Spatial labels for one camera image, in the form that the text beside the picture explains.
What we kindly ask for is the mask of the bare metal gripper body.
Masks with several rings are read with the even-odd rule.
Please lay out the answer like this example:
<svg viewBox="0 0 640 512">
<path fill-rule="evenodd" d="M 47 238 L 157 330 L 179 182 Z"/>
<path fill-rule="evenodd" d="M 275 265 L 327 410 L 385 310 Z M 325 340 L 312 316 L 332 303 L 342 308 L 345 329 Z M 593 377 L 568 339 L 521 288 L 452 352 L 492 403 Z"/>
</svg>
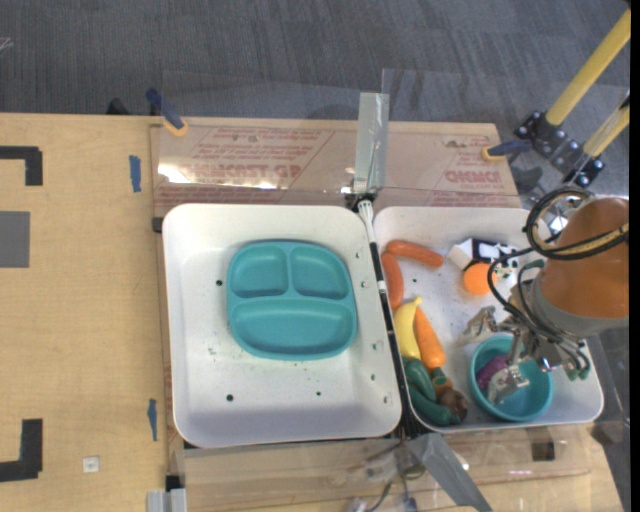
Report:
<svg viewBox="0 0 640 512">
<path fill-rule="evenodd" d="M 499 324 L 499 332 L 511 336 L 507 365 L 516 366 L 534 361 L 543 372 L 561 368 L 566 356 L 549 337 L 537 333 L 522 323 L 507 320 Z"/>
</svg>

